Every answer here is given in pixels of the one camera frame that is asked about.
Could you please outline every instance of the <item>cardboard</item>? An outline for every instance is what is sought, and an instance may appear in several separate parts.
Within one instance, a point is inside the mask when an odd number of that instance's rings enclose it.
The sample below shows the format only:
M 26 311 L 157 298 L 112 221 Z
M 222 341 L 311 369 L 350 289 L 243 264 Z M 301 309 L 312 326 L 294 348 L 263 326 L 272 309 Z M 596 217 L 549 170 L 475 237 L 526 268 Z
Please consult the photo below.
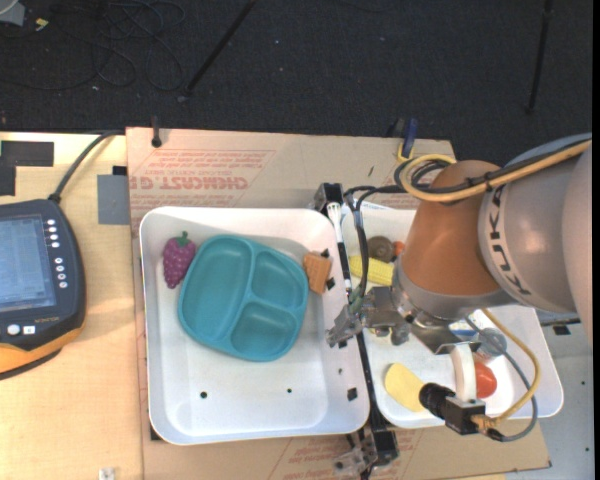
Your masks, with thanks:
M 152 129 L 127 129 L 144 478 L 338 478 L 334 459 L 350 449 L 346 436 L 193 446 L 152 439 L 138 226 L 149 210 L 159 206 L 304 208 L 311 206 L 321 183 L 341 183 L 345 190 L 392 184 L 400 139 L 208 130 L 160 130 L 160 137 L 162 146 L 154 148 Z M 448 141 L 417 139 L 414 154 L 425 153 L 453 156 Z M 392 208 L 418 204 L 406 194 L 377 194 L 368 201 Z M 513 434 L 526 424 L 508 421 L 503 431 Z M 400 456 L 374 471 L 372 478 L 462 478 L 550 465 L 537 426 L 523 439 L 506 444 L 481 435 L 459 436 L 444 426 L 397 429 L 396 436 Z

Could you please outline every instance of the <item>red toy tomato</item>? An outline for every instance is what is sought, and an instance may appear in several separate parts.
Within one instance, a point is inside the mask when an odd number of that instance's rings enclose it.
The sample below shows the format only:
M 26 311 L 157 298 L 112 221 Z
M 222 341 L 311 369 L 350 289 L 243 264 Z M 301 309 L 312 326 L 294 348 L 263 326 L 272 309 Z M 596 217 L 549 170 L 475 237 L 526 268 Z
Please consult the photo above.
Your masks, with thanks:
M 478 398 L 487 398 L 495 393 L 498 380 L 493 370 L 483 363 L 476 362 L 476 395 Z

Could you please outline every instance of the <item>yellow cable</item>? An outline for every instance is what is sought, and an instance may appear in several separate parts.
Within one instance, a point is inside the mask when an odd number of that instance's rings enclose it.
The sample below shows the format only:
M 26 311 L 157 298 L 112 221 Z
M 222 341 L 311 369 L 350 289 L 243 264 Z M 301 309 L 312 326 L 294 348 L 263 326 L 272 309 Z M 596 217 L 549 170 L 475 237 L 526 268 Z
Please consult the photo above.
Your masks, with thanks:
M 529 165 L 526 165 L 519 169 L 516 169 L 515 171 L 503 174 L 498 177 L 494 177 L 494 178 L 492 178 L 488 181 L 485 181 L 483 183 L 480 183 L 478 185 L 460 189 L 460 190 L 457 190 L 456 192 L 451 192 L 451 193 L 447 193 L 447 194 L 432 194 L 429 192 L 419 190 L 410 183 L 410 181 L 409 181 L 410 178 L 408 176 L 408 174 L 415 167 L 417 167 L 418 165 L 425 163 L 425 162 L 430 162 L 430 161 L 435 161 L 435 160 L 442 160 L 442 161 L 445 161 L 448 163 L 455 162 L 455 160 L 453 160 L 451 157 L 448 157 L 446 155 L 431 154 L 431 155 L 419 156 L 409 162 L 409 165 L 400 172 L 399 178 L 400 178 L 402 187 L 407 192 L 409 192 L 411 195 L 417 197 L 418 199 L 422 199 L 424 201 L 448 203 L 448 202 L 457 201 L 459 199 L 465 199 L 467 197 L 471 197 L 471 196 L 474 196 L 477 194 L 484 193 L 484 192 L 486 192 L 487 187 L 495 188 L 497 186 L 504 185 L 505 183 L 510 183 L 517 179 L 520 179 L 520 178 L 523 178 L 530 174 L 533 174 L 535 172 L 538 172 L 542 169 L 546 169 L 547 167 L 551 167 L 552 165 L 556 165 L 560 162 L 564 162 L 565 160 L 568 160 L 569 158 L 573 158 L 573 157 L 583 153 L 589 147 L 590 144 L 591 144 L 591 140 L 587 140 L 585 142 L 575 144 L 574 146 L 571 146 L 562 151 L 554 153 L 551 156 L 542 158 L 532 164 L 529 164 Z
M 524 343 L 522 343 L 522 341 L 520 341 L 509 329 L 507 329 L 504 325 L 502 325 L 502 323 L 495 316 L 493 316 L 493 313 L 491 313 L 491 311 L 489 311 L 486 308 L 484 308 L 482 311 L 494 323 L 494 325 L 505 334 L 505 336 L 507 336 L 509 339 L 511 339 L 516 345 L 518 345 L 524 351 L 525 354 L 527 354 L 529 356 L 529 358 L 531 359 L 531 362 L 533 363 L 534 379 L 533 379 L 533 382 L 531 383 L 530 388 L 527 390 L 527 392 L 524 395 L 522 395 L 522 397 L 520 397 L 520 399 L 515 404 L 513 404 L 511 407 L 509 407 L 509 409 L 507 409 L 505 412 L 503 412 L 500 416 L 497 416 L 495 418 L 492 418 L 485 414 L 476 414 L 476 415 L 472 416 L 471 421 L 473 421 L 476 425 L 478 425 L 479 430 L 494 428 L 494 427 L 497 427 L 498 425 L 500 425 L 500 423 L 502 423 L 505 419 L 507 419 L 509 416 L 511 416 L 515 412 L 517 412 L 524 404 L 526 404 L 529 400 L 531 400 L 531 397 L 533 396 L 533 394 L 538 389 L 538 386 L 540 385 L 540 363 L 538 362 L 538 358 L 529 349 L 529 347 L 527 347 Z

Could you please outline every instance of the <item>yellow tag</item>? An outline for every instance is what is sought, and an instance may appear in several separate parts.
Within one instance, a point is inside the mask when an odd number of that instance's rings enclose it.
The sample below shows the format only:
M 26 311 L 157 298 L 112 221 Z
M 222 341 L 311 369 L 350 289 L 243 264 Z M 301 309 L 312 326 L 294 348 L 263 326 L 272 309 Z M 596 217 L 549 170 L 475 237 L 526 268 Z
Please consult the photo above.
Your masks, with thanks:
M 413 412 L 424 411 L 418 396 L 424 386 L 416 375 L 406 366 L 393 363 L 384 377 L 384 387 L 393 399 Z

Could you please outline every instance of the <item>button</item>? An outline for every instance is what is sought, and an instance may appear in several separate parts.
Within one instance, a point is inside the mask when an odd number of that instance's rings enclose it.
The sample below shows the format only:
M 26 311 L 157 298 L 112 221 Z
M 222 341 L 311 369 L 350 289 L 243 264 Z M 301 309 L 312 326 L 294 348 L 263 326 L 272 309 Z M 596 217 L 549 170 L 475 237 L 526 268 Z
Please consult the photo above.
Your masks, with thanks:
M 10 324 L 7 326 L 7 334 L 9 336 L 17 336 L 20 334 L 20 326 L 18 324 Z

